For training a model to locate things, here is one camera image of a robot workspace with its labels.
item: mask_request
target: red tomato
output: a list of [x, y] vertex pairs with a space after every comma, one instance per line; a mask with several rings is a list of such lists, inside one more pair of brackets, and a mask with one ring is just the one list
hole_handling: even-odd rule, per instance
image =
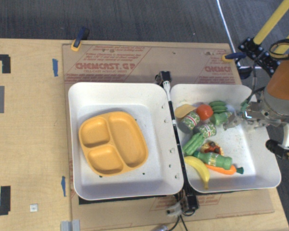
[[201, 104], [197, 107], [196, 113], [199, 115], [200, 120], [204, 121], [213, 115], [213, 110], [210, 105]]

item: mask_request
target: green bottle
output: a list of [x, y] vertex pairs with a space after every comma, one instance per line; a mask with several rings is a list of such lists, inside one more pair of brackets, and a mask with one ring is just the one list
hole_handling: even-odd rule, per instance
[[193, 154], [194, 157], [199, 158], [206, 164], [222, 167], [226, 170], [229, 170], [232, 165], [232, 158], [229, 156], [222, 156], [217, 153], [209, 152], [209, 153], [201, 153], [199, 151], [195, 151]]

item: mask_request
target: green can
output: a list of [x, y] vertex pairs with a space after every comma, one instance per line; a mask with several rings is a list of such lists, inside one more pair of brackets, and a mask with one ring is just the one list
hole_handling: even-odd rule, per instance
[[208, 137], [212, 137], [216, 134], [216, 127], [213, 123], [208, 122], [207, 124], [203, 124], [194, 129], [194, 133], [200, 132], [202, 136], [206, 139]]
[[190, 133], [193, 131], [194, 127], [200, 122], [200, 116], [192, 111], [188, 113], [179, 123], [179, 129], [183, 133]]

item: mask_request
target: blue tape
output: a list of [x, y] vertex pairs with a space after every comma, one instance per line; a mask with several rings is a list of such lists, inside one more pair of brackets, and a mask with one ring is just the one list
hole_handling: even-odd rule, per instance
[[58, 60], [53, 58], [53, 74], [55, 77], [58, 76]]
[[65, 178], [65, 176], [62, 176], [61, 186], [62, 186], [62, 190], [63, 190], [63, 196], [66, 197], [66, 178]]

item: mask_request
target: toy banana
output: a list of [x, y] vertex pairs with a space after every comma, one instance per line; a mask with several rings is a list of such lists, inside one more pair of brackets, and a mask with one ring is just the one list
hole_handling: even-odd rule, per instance
[[203, 183], [204, 183], [204, 188], [208, 189], [208, 183], [210, 179], [210, 172], [204, 162], [202, 162], [199, 158], [194, 157], [194, 156], [186, 156], [184, 158], [184, 161], [186, 164], [192, 166], [197, 172], [199, 173]]

